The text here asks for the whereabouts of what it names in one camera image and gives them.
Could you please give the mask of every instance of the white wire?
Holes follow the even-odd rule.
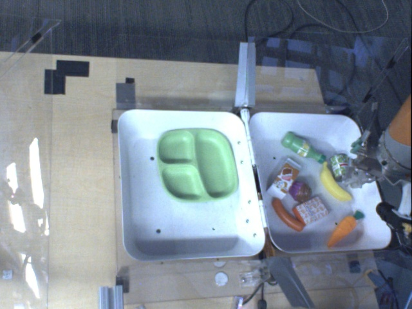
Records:
[[[329,29],[331,29],[331,30],[335,30],[335,31],[338,31],[338,32],[341,32],[341,33],[357,33],[357,34],[363,34],[363,33],[370,33],[370,32],[379,30],[380,28],[382,28],[382,27],[388,22],[388,19],[389,19],[388,8],[387,8],[387,6],[386,6],[386,4],[385,4],[385,1],[384,1],[384,0],[381,0],[381,1],[382,1],[382,4],[383,4],[383,6],[384,6],[384,8],[385,8],[385,12],[386,12],[385,21],[384,21],[381,25],[379,25],[378,27],[376,27],[376,28],[374,28],[374,29],[372,29],[372,30],[368,30],[368,31],[346,31],[346,30],[341,30],[341,29],[335,28],[335,27],[333,27],[333,26],[330,26],[330,25],[322,22],[320,19],[316,18],[315,16],[311,15],[306,9],[303,8],[303,6],[302,6],[302,4],[301,4],[301,2],[300,2],[299,0],[297,0],[297,4],[299,5],[300,9],[301,9],[307,16],[309,16],[310,18],[314,19],[314,20],[317,21],[318,23],[321,23],[322,25],[324,25],[325,27],[327,27],[327,28],[329,28]]]

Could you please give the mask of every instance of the green bottle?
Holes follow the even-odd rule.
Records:
[[[282,145],[288,147],[293,152],[304,158],[313,158],[320,164],[326,160],[325,155],[316,152],[313,147],[303,138],[295,136],[292,132],[288,132],[282,140]]]

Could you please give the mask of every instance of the white plastic tray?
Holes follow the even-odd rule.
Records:
[[[175,200],[164,189],[156,159],[166,131],[209,128],[229,140],[239,187],[228,198]],[[260,252],[265,235],[245,128],[232,113],[130,110],[118,121],[123,240],[142,261],[247,257]]]
[[[365,184],[361,189],[349,189],[353,196],[351,201],[341,202],[335,199],[321,184],[321,164],[313,159],[301,158],[281,145],[281,140],[288,131],[305,137],[327,158],[335,153],[346,153],[353,157],[349,152],[351,143],[361,135],[352,119],[340,115],[257,113],[251,118],[250,133],[273,243],[285,252],[352,251],[386,247],[391,240],[391,232],[375,210],[380,202],[376,183]],[[287,227],[279,219],[272,208],[272,197],[266,192],[287,157],[302,166],[298,180],[306,181],[312,188],[312,195],[319,195],[330,210],[327,217],[309,224],[302,232]],[[283,205],[291,214],[292,207],[296,204],[289,195],[283,200]],[[326,243],[335,223],[357,209],[366,217],[339,245],[328,248]]]

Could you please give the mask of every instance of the orange carrot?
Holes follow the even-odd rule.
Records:
[[[337,242],[341,241],[348,234],[350,234],[356,227],[357,220],[364,217],[365,215],[363,215],[362,212],[356,211],[353,216],[347,216],[343,218],[343,220],[339,222],[335,230],[332,232],[332,235],[330,236],[328,241],[328,247],[334,246]]]

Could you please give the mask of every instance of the wooden table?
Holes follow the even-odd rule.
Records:
[[[237,66],[224,64],[203,64],[189,62],[147,61],[130,59],[113,59],[97,57],[78,57],[31,54],[25,56],[19,63],[20,75],[24,77],[23,85],[26,92],[32,93],[36,100],[45,96],[42,92],[44,66],[55,68],[57,60],[88,61],[89,77],[66,77],[66,94],[48,96],[52,108],[50,166],[51,184],[45,184],[45,190],[50,190],[50,251],[49,251],[49,308],[97,308],[98,288],[113,286],[117,274],[117,234],[115,214],[115,185],[113,181],[113,135],[111,133],[112,111],[116,108],[115,86],[124,82],[126,77],[132,77],[136,82],[136,95],[139,102],[158,104],[159,100],[175,100],[182,104],[198,102],[222,105],[231,104],[236,89]],[[312,112],[323,109],[323,100],[315,73],[306,70],[302,75],[277,71],[277,86],[270,84],[274,74],[272,68],[257,70],[258,100],[272,101],[274,110],[307,109],[302,105],[302,96],[288,95],[285,88],[295,88],[304,93],[304,101],[309,102]],[[0,90],[11,90],[13,86],[22,86],[22,82],[12,77],[0,79]],[[13,104],[19,109],[19,100],[25,100],[24,95],[13,98]],[[0,102],[1,111],[10,101]],[[34,116],[42,111],[32,111]],[[9,121],[15,127],[17,136],[24,133],[22,120]],[[318,271],[314,274],[311,260],[302,259],[295,262],[304,285],[311,281],[323,280],[323,284],[315,283],[308,289],[312,300],[319,308],[343,308],[348,299],[359,304],[359,308],[377,308],[372,287],[362,274],[351,274],[345,266],[345,255],[336,258],[336,271]],[[376,267],[372,253],[359,254],[358,260],[362,271]],[[320,263],[327,267],[329,263]],[[220,271],[212,263],[212,276]],[[233,276],[239,273],[239,263],[227,263],[226,267]],[[159,264],[154,268],[154,274],[161,274],[164,267]],[[333,274],[340,274],[340,281]],[[143,290],[150,294],[153,286],[143,281]],[[0,284],[0,305],[7,308],[10,304],[7,292],[10,285]],[[191,294],[174,283],[173,279],[165,283],[169,287],[164,294],[175,293],[176,298],[190,298]],[[210,299],[190,299],[181,301],[146,303],[151,308],[230,308],[232,297],[219,296],[224,294],[216,288],[216,297]],[[268,308],[289,308],[290,305],[279,286],[269,290],[266,299]],[[244,295],[250,294],[253,288],[244,288]],[[254,308],[257,299],[251,301],[245,308]],[[126,308],[136,308],[138,303],[127,305]]]

